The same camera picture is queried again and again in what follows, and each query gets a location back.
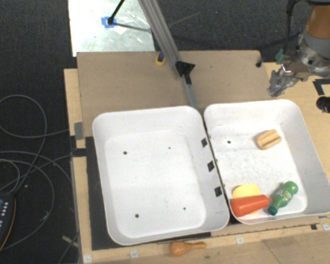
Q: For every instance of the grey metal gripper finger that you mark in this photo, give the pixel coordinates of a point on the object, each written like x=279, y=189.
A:
x=286, y=83
x=273, y=85

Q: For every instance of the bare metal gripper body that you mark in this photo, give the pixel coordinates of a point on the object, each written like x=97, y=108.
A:
x=309, y=63

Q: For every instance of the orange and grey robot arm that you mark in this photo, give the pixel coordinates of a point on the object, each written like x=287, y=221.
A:
x=322, y=18

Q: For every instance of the tan bread roll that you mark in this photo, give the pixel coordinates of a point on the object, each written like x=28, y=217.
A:
x=269, y=139

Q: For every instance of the white plastic tray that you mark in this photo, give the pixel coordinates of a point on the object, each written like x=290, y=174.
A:
x=154, y=180
x=257, y=167

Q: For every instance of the yellow cheese slice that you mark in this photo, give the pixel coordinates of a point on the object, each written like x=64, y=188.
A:
x=245, y=191

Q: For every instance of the green bottle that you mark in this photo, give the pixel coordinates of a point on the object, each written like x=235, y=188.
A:
x=284, y=197

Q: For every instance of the orange-red squeeze bottle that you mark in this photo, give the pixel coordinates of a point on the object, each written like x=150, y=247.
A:
x=247, y=205

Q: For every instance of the brown cardboard board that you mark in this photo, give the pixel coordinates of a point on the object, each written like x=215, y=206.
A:
x=127, y=83

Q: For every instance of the brown chicken drumstick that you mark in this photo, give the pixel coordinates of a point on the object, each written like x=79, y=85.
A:
x=181, y=248

